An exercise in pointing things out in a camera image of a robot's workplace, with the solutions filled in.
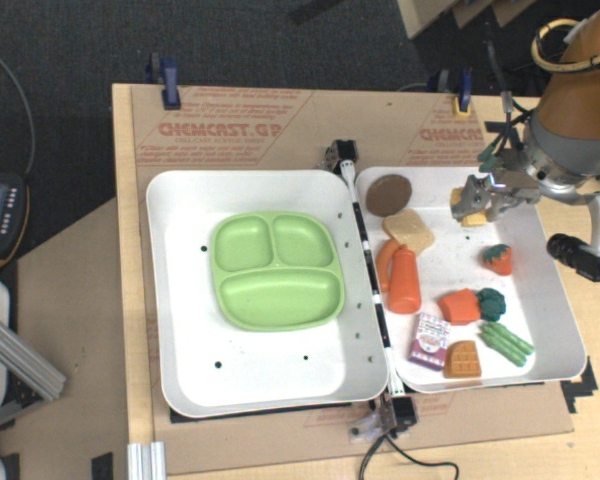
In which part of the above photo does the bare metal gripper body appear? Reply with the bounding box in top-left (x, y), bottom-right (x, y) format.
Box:
top-left (488, 148), bottom-right (597, 206)

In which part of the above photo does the yellow cheese wedge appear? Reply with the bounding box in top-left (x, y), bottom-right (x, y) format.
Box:
top-left (449, 186), bottom-right (489, 228)

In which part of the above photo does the red strawberry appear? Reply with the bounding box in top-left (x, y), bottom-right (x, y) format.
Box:
top-left (482, 243), bottom-right (513, 277)

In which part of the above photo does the white plastic tray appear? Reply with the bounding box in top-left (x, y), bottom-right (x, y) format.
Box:
top-left (145, 169), bottom-right (390, 418)
top-left (353, 166), bottom-right (589, 394)

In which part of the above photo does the beige bread slice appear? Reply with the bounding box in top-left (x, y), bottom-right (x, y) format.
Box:
top-left (382, 208), bottom-right (436, 257)

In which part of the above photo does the brown round biscuit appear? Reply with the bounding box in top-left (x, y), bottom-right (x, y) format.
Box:
top-left (365, 173), bottom-right (413, 218)

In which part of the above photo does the green broccoli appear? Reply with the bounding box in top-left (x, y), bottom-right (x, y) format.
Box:
top-left (475, 287), bottom-right (507, 323)

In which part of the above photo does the orange sauce bottle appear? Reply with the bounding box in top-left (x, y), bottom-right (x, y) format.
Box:
top-left (387, 244), bottom-right (423, 315)

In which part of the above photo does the orange carrot piece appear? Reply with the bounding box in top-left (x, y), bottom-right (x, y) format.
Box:
top-left (437, 288), bottom-right (482, 326)

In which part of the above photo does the orange sausage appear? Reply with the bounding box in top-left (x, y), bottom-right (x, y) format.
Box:
top-left (375, 238), bottom-right (399, 294)

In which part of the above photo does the thin black and white rod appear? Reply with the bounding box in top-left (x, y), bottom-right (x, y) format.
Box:
top-left (340, 160), bottom-right (406, 397)

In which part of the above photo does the green asparagus bundle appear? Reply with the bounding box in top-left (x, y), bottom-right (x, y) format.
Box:
top-left (479, 321), bottom-right (536, 368)

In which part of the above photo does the pink and white carton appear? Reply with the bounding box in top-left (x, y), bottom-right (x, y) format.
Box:
top-left (407, 312), bottom-right (452, 372)

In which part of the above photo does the orange waffle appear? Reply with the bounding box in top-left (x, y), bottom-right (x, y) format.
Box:
top-left (443, 339), bottom-right (483, 380)

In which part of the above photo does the brown cardboard board red print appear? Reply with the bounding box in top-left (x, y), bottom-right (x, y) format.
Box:
top-left (129, 85), bottom-right (576, 477)

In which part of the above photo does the green divided plate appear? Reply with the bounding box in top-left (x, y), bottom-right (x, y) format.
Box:
top-left (209, 211), bottom-right (346, 333)

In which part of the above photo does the black cylinder on white bracket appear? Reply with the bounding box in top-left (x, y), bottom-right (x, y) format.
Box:
top-left (546, 192), bottom-right (600, 283)

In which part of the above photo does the black block with thin wires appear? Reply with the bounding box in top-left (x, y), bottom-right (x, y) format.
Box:
top-left (350, 395), bottom-right (420, 442)
top-left (323, 139), bottom-right (359, 174)

